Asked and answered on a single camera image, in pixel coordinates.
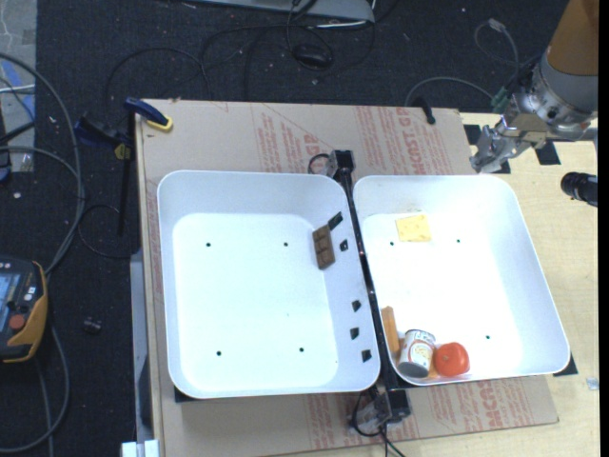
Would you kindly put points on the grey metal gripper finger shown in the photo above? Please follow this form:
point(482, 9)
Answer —
point(484, 152)
point(502, 155)

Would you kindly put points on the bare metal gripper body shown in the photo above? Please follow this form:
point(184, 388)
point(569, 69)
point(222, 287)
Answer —
point(528, 122)

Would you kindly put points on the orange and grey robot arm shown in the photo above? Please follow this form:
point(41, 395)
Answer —
point(575, 36)

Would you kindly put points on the yellow cheese slice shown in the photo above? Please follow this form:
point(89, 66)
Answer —
point(413, 228)

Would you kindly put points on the white plastic tray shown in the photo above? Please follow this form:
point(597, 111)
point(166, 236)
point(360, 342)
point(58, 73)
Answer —
point(466, 293)
point(252, 298)

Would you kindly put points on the thin black rod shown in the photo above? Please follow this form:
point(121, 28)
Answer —
point(364, 255)

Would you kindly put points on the brown chocolate bar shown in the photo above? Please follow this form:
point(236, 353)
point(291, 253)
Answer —
point(323, 248)

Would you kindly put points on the black computer mouse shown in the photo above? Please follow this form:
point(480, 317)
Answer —
point(311, 55)

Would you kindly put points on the red tomato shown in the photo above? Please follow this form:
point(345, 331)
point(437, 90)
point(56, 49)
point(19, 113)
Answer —
point(451, 360)

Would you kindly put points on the white can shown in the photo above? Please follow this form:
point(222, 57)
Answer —
point(418, 352)

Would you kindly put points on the brown cardboard board, red print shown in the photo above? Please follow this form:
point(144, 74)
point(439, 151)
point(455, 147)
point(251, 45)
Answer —
point(247, 136)

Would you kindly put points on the black cylinder on white bracket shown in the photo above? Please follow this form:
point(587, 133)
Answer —
point(578, 186)

